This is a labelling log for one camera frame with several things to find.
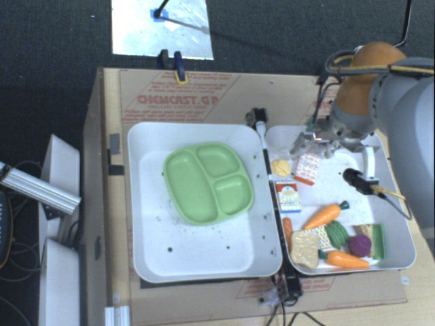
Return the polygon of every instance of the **cardboard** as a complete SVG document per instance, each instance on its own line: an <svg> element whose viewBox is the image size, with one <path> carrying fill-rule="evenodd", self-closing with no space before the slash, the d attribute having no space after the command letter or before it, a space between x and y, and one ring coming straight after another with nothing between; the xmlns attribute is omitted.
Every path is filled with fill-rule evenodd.
<svg viewBox="0 0 435 326"><path fill-rule="evenodd" d="M298 125L304 124L313 113L317 95L316 78L312 76L188 72L188 79L188 85L179 86L172 71L100 69L97 81L101 80L103 85L96 86L91 103L97 107L96 97L101 96L101 125L92 129L87 125L84 134L85 138L88 135L85 144L101 143L101 149L94 151L100 153L99 156L85 152L85 168L96 168L90 161L102 163L104 168L107 166L109 138L118 134L121 146L115 154L109 152L110 164L128 170L125 138L137 122L243 124L247 112L254 107L264 107L268 111L268 127ZM321 114L328 111L328 102L325 102ZM88 119L96 114L91 109ZM273 288L270 278L168 285L140 281L131 260L128 178L98 172L98 177L85 178L85 189L87 183L90 186L101 182L97 188L93 186L93 190L102 194L98 194L99 201L95 203L100 215L90 215L86 221L84 245L88 248L94 244L95 232L99 236L106 234L103 247L107 251L106 266L101 275L96 276L92 268L87 268L89 325L102 325L101 318L92 313L99 316L101 309L104 314L101 307L104 298L106 306L129 305L135 326L174 325L271 313L270 307L259 303L259 297ZM94 194L89 194L91 191L87 196L95 199ZM85 213L96 213L86 199L85 207ZM103 269L92 260L88 264ZM304 295L290 308L291 312L406 301L399 272L394 270L304 278L302 287ZM101 288L100 293L96 293L98 288Z"/></svg>

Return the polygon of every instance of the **toy carrot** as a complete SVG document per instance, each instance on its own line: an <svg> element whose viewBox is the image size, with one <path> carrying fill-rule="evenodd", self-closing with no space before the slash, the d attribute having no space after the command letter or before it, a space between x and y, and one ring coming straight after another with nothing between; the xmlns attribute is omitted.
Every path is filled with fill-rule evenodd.
<svg viewBox="0 0 435 326"><path fill-rule="evenodd" d="M370 265L364 259L360 259L359 257L355 257L339 250L333 250L328 252L327 260L333 266L343 268L368 268Z"/></svg>
<svg viewBox="0 0 435 326"><path fill-rule="evenodd" d="M292 220L290 220L288 217L283 218L283 229L284 229L285 241L287 242L288 249L290 250L290 238L292 237L293 226L292 226Z"/></svg>
<svg viewBox="0 0 435 326"><path fill-rule="evenodd" d="M332 220L335 220L341 212L341 209L347 209L349 204L344 201L340 205L331 204L326 208L323 208L318 212L304 227L304 230L310 230L311 228L319 227L320 225L326 225Z"/></svg>

